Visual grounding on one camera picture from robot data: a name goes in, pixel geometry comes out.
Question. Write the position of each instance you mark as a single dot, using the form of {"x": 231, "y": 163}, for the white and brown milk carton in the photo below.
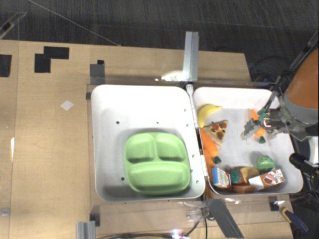
{"x": 268, "y": 179}

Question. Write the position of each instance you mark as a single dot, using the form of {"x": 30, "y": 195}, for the green divided plate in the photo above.
{"x": 157, "y": 163}

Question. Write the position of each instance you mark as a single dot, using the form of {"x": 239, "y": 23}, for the white plastic tray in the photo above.
{"x": 239, "y": 146}
{"x": 139, "y": 108}

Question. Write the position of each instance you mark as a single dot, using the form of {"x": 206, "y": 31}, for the red strawberry with green leaves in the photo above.
{"x": 236, "y": 177}

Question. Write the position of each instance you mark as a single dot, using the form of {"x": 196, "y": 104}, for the small orange carrot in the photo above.
{"x": 260, "y": 132}

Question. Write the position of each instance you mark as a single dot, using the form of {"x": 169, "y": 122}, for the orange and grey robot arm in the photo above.
{"x": 302, "y": 83}

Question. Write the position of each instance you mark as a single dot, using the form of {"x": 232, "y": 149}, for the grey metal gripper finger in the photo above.
{"x": 249, "y": 129}
{"x": 273, "y": 133}

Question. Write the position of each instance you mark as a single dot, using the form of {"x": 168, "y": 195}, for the large orange carrot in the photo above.
{"x": 209, "y": 144}

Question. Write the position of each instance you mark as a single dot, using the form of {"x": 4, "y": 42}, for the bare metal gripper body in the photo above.
{"x": 276, "y": 119}

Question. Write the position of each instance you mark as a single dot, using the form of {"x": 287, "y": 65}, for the yellow banana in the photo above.
{"x": 205, "y": 112}

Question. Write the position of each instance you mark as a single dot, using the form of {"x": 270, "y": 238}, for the green pepper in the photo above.
{"x": 265, "y": 163}

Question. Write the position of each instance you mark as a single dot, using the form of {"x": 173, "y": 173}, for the black cylinder on white bracket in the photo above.
{"x": 302, "y": 162}

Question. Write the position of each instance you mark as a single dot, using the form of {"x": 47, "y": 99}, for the pizza slice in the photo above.
{"x": 218, "y": 131}

